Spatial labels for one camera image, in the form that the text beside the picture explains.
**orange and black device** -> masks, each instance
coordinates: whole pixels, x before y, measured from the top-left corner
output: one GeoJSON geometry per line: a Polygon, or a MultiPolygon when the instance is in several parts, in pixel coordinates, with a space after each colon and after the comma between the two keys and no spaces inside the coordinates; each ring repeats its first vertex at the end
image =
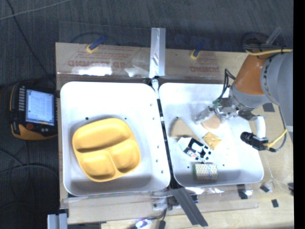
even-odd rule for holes
{"type": "Polygon", "coordinates": [[[10,96],[11,131],[23,140],[57,136],[55,90],[35,87],[30,82],[14,85],[10,96]]]}

